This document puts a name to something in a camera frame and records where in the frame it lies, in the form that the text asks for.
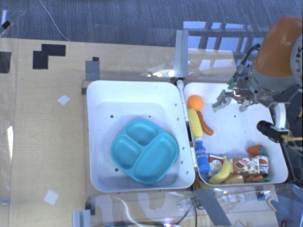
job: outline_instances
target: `blue plate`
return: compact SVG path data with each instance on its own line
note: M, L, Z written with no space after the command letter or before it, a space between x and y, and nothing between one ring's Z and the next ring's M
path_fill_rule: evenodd
M136 119L126 125L110 149L117 166L134 180L146 185L160 181L178 153L176 140L145 119Z

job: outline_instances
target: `blue bottle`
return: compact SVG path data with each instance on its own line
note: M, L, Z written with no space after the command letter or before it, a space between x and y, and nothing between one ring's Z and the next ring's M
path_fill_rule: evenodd
M196 139L196 158L200 174L207 174L210 171L208 153L203 147L201 138Z

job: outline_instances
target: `orange ball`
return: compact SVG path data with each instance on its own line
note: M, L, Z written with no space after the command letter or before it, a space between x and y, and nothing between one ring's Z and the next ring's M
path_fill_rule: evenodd
M203 108L204 106L204 100L200 96L191 96L188 100L188 106L190 108L195 109L196 111L199 111Z

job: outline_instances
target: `floor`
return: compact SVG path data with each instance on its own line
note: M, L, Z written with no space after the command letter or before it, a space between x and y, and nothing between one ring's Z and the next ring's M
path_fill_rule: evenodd
M65 40L114 44L174 46L175 32L184 21L270 27L284 15L303 14L303 0L0 0L0 12L14 26L5 37ZM290 98L291 88L282 98ZM302 95L296 94L289 107L292 122ZM302 118L294 125L302 136ZM290 150L294 163L302 156ZM303 179L302 166L297 167Z

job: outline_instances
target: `snack package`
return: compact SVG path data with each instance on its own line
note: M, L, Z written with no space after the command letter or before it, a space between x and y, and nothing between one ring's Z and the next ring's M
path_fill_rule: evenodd
M224 159L223 159L223 157L209 155L208 161L209 161L209 166L210 166L210 171L209 171L208 175L211 177L221 170Z
M258 158L235 158L230 160L234 174L260 174Z
M259 159L259 168L261 173L268 174L269 168L269 159L266 156L255 156L255 158Z

